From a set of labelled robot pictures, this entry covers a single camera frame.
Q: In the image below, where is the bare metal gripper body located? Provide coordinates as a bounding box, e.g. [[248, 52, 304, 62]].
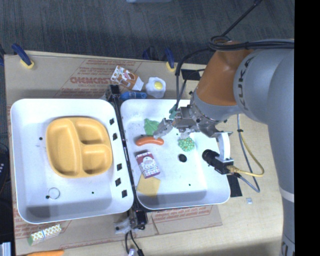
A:
[[173, 105, 234, 139]]

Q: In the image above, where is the green peas cluster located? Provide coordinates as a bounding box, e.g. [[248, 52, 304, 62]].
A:
[[177, 136, 196, 153]]

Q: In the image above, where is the green lettuce leaf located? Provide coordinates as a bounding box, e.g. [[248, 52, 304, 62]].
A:
[[143, 118, 161, 137]]

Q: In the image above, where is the orange sausage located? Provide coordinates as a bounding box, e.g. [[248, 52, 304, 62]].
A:
[[135, 135, 165, 147]]

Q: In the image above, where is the red and white carton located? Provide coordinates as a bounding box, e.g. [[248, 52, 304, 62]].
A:
[[135, 151, 161, 179]]

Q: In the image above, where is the white plastic tray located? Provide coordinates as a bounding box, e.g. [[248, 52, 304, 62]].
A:
[[119, 98, 232, 211], [9, 97, 135, 225]]

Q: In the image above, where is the white fried egg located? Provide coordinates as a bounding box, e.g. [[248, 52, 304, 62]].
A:
[[145, 76, 167, 99]]

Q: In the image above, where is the blue crumpled packet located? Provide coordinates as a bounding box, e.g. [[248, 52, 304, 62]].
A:
[[119, 90, 148, 102]]

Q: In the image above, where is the yellow cheese slice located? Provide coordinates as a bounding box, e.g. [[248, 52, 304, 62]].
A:
[[136, 173, 162, 197]]

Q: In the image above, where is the orange and white carton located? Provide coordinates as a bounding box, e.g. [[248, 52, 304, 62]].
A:
[[110, 65, 145, 92]]

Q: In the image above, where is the yellow divided plate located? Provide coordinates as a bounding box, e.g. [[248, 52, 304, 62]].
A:
[[45, 116, 114, 179]]

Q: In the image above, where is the brown cardboard board red print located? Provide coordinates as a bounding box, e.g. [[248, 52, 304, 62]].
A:
[[3, 49, 224, 256]]

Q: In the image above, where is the yellow and white patterned box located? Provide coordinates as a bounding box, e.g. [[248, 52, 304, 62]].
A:
[[27, 223, 63, 247]]

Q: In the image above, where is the orange carrot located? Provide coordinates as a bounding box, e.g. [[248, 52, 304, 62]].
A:
[[25, 249, 65, 256]]

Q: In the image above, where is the black cylinder on white bracket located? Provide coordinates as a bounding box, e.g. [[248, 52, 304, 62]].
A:
[[201, 131, 235, 176]]

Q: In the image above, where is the black block with thin wires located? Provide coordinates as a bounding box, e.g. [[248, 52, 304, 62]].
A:
[[128, 209, 149, 230], [109, 84, 122, 102]]

